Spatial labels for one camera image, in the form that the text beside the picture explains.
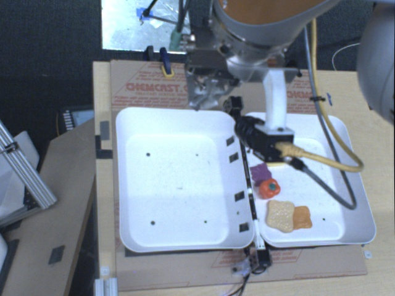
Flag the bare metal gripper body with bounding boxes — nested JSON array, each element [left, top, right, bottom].
[[185, 22, 302, 83]]

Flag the brown cardboard board red print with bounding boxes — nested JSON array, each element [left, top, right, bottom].
[[109, 59, 368, 292]]

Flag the purple grapes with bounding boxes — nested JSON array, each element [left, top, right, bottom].
[[249, 163, 273, 186]]

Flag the white plastic tray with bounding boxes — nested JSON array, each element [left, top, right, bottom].
[[115, 107, 256, 253], [246, 112, 377, 248]]

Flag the thin black and white rod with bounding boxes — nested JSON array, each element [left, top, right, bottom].
[[233, 109, 264, 250]]

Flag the orange pepper with green stem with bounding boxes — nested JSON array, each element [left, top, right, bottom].
[[258, 178, 281, 200]]

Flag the beige bread slice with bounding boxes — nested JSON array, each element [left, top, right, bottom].
[[266, 199, 296, 234]]

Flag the orange biscuit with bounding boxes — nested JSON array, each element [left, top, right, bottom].
[[291, 205, 314, 231]]

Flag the black cylinder on white bracket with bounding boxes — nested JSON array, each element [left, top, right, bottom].
[[233, 68, 296, 163]]

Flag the black block with thin wires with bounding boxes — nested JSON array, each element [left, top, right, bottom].
[[246, 246, 273, 274]]

